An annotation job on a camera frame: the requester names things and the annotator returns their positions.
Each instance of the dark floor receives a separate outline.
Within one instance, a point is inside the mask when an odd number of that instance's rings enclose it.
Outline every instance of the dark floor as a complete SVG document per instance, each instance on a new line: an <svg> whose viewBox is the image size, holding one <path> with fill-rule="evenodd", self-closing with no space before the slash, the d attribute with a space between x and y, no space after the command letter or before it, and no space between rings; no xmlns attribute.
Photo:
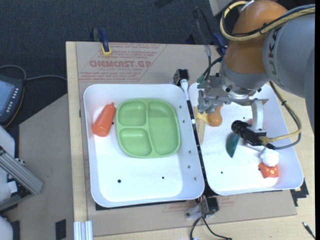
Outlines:
<svg viewBox="0 0 320 240"><path fill-rule="evenodd" d="M287 9L315 0L279 0ZM89 41L92 28L105 28L111 42L199 43L192 10L200 7L213 32L209 0L0 0L0 66L18 65L27 77L66 77L66 41ZM14 68L0 74L21 78ZM25 84L21 109L9 128L28 119L67 92L67 83L42 78Z"/></svg>

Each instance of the red object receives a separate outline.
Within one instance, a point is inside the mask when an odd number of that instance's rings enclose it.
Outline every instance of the red object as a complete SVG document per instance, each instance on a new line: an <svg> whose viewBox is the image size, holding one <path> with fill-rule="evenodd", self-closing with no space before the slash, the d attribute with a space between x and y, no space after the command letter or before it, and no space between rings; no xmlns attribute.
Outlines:
<svg viewBox="0 0 320 240"><path fill-rule="evenodd" d="M92 126L92 132L100 137L107 136L114 120L115 112L116 108L113 102L105 105Z"/></svg>
<svg viewBox="0 0 320 240"><path fill-rule="evenodd" d="M278 165L276 164L275 166L273 167L269 167L269 166L266 166L263 162L261 162L259 165L258 165L261 173L262 173L262 176L264 178L268 178L268 177L271 177L271 178L276 178L279 176L279 170L278 170Z"/></svg>

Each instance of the orange bottle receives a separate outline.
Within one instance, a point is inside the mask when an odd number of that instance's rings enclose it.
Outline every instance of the orange bottle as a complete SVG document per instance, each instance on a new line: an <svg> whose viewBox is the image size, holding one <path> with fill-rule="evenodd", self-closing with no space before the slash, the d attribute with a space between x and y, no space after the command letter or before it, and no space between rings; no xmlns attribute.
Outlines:
<svg viewBox="0 0 320 240"><path fill-rule="evenodd" d="M114 120L115 112L116 108L113 102L105 105L92 126L92 132L100 137L107 136Z"/></svg>
<svg viewBox="0 0 320 240"><path fill-rule="evenodd" d="M207 114L206 119L210 126L220 126L222 124L222 116L220 112L222 107L223 107L223 104L220 106L217 106L214 112Z"/></svg>

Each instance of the yellow cable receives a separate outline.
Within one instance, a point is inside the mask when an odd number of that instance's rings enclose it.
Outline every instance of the yellow cable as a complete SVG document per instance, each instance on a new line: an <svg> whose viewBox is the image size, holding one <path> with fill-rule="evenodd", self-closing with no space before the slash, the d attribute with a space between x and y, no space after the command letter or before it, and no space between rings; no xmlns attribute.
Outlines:
<svg viewBox="0 0 320 240"><path fill-rule="evenodd" d="M273 91L276 93L276 95L279 98L279 100L281 102L283 102L284 99L283 99L282 95L278 92L278 90L273 85L273 83L271 83L271 87L272 87ZM259 139L262 141L263 145L268 144L270 142L275 142L275 141L278 141L278 140L291 138L291 137L294 137L294 136L298 135L299 133L301 133L302 125L301 125L301 121L300 121L299 117L295 114L295 112L291 109L291 107L287 103L284 104L284 107L288 112L291 113L291 116L293 118L295 118L295 120L297 121L298 130L296 130L295 132L289 133L289 134L281 135L281 136L278 136L278 137L272 137L272 138L269 138L269 137L266 137L266 136L261 136L261 137L259 137Z"/></svg>
<svg viewBox="0 0 320 240"><path fill-rule="evenodd" d="M224 12L223 12L223 17L226 18L226 16L228 15L228 13L235 7L240 6L240 5L245 5L247 4L247 1L238 1L235 2L233 4L231 4ZM258 36L264 35L265 33L267 33L268 31L270 31L271 29L274 29L275 27L286 23L287 21L290 21L296 17L302 16L302 15L306 15L306 14L312 14L316 12L316 6L313 7L309 7L309 8L305 8L305 9L301 9L299 11L293 12L293 13L289 13L288 15L279 18L278 20L274 21L272 24L266 26L266 27L262 27L260 29L260 31L253 33L253 34L249 34L249 35L243 35L243 36L233 36L230 35L226 32L224 25L223 25L223 18L221 17L220 20L220 31L222 33L222 35L232 41L246 41L246 40L250 40L253 38L257 38Z"/></svg>

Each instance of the green object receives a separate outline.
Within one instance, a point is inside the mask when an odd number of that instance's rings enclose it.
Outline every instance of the green object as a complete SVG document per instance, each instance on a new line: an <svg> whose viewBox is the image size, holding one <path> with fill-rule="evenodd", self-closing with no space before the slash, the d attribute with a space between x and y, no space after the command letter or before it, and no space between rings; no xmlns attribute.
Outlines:
<svg viewBox="0 0 320 240"><path fill-rule="evenodd" d="M198 89L203 89L205 88L205 84L206 84L206 80L202 80L198 85L197 85L197 88Z"/></svg>
<svg viewBox="0 0 320 240"><path fill-rule="evenodd" d="M196 80L196 82L197 82L197 83L201 83L204 79L205 79L205 75L202 74L202 75Z"/></svg>
<svg viewBox="0 0 320 240"><path fill-rule="evenodd" d="M175 109L160 99L131 99L116 110L116 131L123 152L136 158L171 156L180 147Z"/></svg>
<svg viewBox="0 0 320 240"><path fill-rule="evenodd" d="M234 132L231 132L228 135L228 137L226 138L226 147L225 148L231 158L234 157L239 139L240 139L240 137L237 134L235 134Z"/></svg>

